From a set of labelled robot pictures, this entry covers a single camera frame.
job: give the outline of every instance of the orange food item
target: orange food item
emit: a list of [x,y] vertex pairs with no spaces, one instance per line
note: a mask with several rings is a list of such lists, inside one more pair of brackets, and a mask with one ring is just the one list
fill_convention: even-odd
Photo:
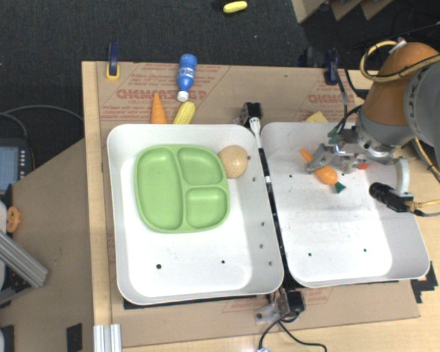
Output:
[[[313,154],[306,151],[305,149],[301,149],[300,153],[303,155],[305,161],[309,163],[313,160]],[[324,166],[323,168],[319,168],[315,171],[315,174],[320,178],[323,183],[327,185],[335,185],[338,181],[337,172],[329,165]]]
[[21,223],[21,215],[19,209],[10,206],[7,210],[7,232],[14,233]]
[[153,95],[152,104],[152,116],[150,118],[151,124],[167,124],[168,119],[166,118],[166,112],[161,102],[160,95],[156,92]]

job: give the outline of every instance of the plastic water bottle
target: plastic water bottle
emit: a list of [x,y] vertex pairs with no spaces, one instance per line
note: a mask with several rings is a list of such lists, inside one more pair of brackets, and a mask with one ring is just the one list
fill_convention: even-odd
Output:
[[186,102],[189,99],[189,89],[194,84],[194,77],[196,74],[197,58],[191,54],[184,54],[179,61],[179,68],[177,69],[177,86],[179,92],[177,99],[180,102]]

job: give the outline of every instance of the green plate compartment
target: green plate compartment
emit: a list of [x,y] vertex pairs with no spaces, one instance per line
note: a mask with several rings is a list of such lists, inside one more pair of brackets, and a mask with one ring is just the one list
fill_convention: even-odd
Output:
[[158,232],[211,230],[230,212],[230,192],[220,157],[195,145],[168,144],[143,150],[136,159],[140,216]]

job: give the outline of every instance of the black carpet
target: black carpet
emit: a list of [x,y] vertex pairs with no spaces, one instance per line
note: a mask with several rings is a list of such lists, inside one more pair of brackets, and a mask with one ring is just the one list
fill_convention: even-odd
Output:
[[[364,47],[440,20],[440,0],[395,0],[371,20],[360,7],[336,21],[328,5],[298,24],[291,0],[248,0],[225,16],[215,0],[0,0],[0,111],[60,106],[82,114],[81,61],[103,60],[110,40],[121,61],[177,62],[191,52],[200,63],[295,67],[313,48],[316,61],[337,48],[357,68]],[[440,26],[414,33],[440,50]],[[14,114],[27,127],[36,165],[83,137],[81,122],[59,111]],[[0,118],[0,136],[21,136]]]

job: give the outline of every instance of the bottle label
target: bottle label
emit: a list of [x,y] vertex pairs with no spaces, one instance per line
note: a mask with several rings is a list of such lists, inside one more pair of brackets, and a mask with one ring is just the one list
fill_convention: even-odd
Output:
[[190,77],[190,78],[194,78],[194,69],[189,68],[189,67],[182,67],[177,71],[177,76],[178,77]]

